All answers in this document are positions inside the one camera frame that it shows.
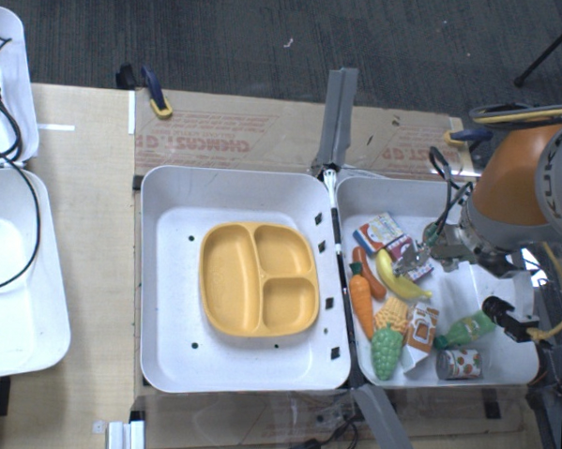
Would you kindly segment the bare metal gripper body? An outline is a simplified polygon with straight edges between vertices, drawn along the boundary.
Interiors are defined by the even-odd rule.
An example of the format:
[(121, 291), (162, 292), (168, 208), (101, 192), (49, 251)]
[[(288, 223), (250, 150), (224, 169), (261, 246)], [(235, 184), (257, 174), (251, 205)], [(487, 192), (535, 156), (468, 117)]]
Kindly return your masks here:
[(481, 240), (471, 227), (454, 223), (437, 230), (430, 254), (444, 271), (453, 271), (461, 263), (475, 264), (480, 247)]

